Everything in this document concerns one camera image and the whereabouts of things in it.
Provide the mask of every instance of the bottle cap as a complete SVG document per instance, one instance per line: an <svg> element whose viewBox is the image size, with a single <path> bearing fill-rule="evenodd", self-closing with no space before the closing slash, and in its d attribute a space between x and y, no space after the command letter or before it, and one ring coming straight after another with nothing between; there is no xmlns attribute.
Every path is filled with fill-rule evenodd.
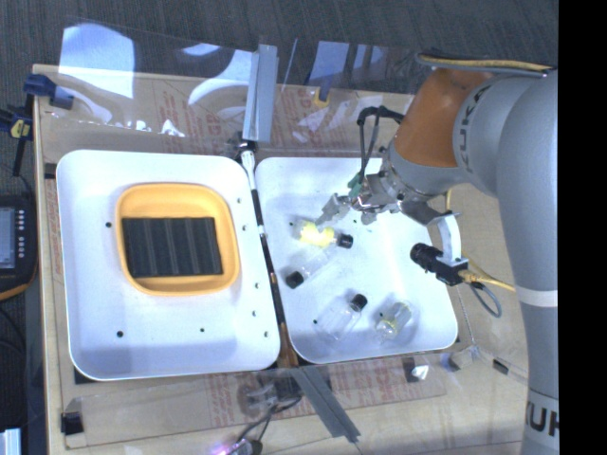
<svg viewBox="0 0 607 455"><path fill-rule="evenodd" d="M352 299L352 301L350 301L350 304L352 306L356 306L359 308L359 310L362 310L364 308L364 306L367 304L367 298L362 295L361 293L357 293L354 298Z"/></svg>
<svg viewBox="0 0 607 455"><path fill-rule="evenodd" d="M299 271L293 271L290 275L285 278L286 284L291 288L297 288L304 282L304 275Z"/></svg>
<svg viewBox="0 0 607 455"><path fill-rule="evenodd" d="M338 237L338 246L350 249L354 243L354 238L349 234L340 234Z"/></svg>

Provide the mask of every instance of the clear bottle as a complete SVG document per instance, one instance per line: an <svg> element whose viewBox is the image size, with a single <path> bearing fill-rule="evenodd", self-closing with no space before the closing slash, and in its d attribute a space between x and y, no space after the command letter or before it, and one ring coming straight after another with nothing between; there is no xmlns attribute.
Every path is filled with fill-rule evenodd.
<svg viewBox="0 0 607 455"><path fill-rule="evenodd" d="M413 317L411 304L397 301L381 317L376 325L377 340L383 344L386 340L396 338L404 326Z"/></svg>
<svg viewBox="0 0 607 455"><path fill-rule="evenodd" d="M349 238L350 240L346 239L339 243L334 243L328 247L310 247L303 251L293 261L293 269L285 278L286 284L291 288L297 288L326 264L333 261L340 249L349 249L352 247L352 236L349 236Z"/></svg>
<svg viewBox="0 0 607 455"><path fill-rule="evenodd" d="M352 247L354 239L349 234L335 231L332 227L318 229L316 223L306 219L298 220L293 226L293 235L296 239L314 246L328 247L337 245Z"/></svg>
<svg viewBox="0 0 607 455"><path fill-rule="evenodd" d="M367 298L360 293L350 301L333 303L318 319L319 333L330 342L342 340L359 321L366 304Z"/></svg>

